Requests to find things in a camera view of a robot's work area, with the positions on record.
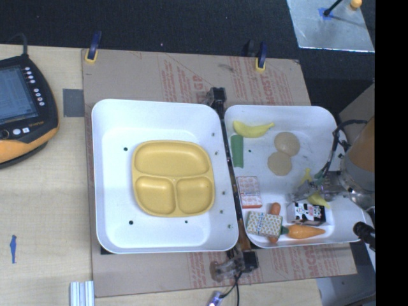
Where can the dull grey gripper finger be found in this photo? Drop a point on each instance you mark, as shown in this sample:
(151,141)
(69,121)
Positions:
(316,188)
(299,193)

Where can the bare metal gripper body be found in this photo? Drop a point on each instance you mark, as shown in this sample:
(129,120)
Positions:
(334,186)

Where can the yellow banana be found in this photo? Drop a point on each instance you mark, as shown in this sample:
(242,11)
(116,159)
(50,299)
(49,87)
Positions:
(318,200)
(252,130)

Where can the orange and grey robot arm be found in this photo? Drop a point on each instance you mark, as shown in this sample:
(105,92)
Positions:
(361,145)

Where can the black and white cow carton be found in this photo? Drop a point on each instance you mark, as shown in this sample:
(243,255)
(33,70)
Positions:
(306,213)

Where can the small orange sausage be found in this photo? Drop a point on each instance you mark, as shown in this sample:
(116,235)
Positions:
(275,208)

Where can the beige round biscuit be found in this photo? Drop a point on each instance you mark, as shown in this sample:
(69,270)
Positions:
(287,142)
(279,164)

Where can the large orange carrot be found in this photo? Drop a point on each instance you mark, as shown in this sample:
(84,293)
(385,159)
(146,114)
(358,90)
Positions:
(304,231)

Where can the yellow patterned carton green cap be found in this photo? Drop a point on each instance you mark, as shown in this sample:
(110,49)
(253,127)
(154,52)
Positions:
(263,224)

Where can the red and white carton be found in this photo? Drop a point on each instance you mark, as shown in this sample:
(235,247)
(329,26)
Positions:
(250,191)

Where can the white plastic tray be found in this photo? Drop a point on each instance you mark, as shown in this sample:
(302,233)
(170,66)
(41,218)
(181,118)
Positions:
(114,202)
(312,123)

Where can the thin black and white rod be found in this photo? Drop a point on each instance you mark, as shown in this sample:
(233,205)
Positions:
(230,167)

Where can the green flat stick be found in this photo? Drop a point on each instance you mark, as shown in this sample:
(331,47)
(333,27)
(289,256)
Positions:
(237,151)

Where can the yellow divided plate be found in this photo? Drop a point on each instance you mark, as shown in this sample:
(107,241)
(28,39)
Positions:
(173,177)

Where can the brown cardboard board red print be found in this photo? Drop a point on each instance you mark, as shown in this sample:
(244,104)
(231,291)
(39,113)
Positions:
(134,75)

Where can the black cylinder on white bracket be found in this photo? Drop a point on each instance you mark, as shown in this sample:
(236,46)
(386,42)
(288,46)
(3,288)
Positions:
(363,230)

